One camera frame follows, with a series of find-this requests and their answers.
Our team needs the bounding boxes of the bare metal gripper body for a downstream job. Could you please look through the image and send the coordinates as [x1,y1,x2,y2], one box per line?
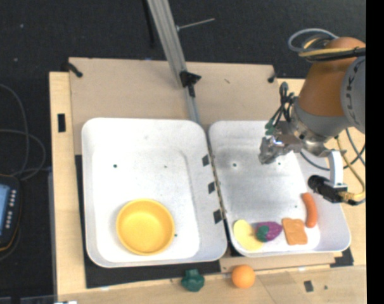
[272,120,335,158]

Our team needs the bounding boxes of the white plastic tray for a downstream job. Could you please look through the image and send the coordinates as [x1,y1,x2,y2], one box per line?
[207,120,352,258]
[80,117,228,269]

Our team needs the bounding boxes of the orange toy sausage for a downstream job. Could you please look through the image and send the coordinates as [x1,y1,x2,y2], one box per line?
[301,192,319,229]

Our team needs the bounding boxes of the purple toy grapes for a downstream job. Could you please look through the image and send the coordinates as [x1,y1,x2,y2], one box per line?
[254,221,283,243]

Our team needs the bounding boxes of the orange toy bread slice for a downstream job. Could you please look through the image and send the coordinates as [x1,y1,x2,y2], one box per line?
[281,217,309,246]

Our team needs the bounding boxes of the pale yellow oval slice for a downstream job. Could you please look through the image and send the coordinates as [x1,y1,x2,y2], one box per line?
[233,219,264,251]

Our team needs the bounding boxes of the orange toy fruit ball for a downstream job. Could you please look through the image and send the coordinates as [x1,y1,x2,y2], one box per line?
[231,264,256,289]

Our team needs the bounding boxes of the yellow bowl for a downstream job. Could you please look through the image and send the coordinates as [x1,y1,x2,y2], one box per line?
[115,198,176,256]

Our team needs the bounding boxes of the brown cardboard board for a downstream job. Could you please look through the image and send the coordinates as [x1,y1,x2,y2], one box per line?
[68,57,343,274]

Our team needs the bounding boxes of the green toy broccoli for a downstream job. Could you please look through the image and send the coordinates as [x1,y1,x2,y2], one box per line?
[181,269,205,293]

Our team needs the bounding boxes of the black cylinder on white bracket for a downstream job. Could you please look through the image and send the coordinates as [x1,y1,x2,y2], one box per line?
[307,149,350,204]

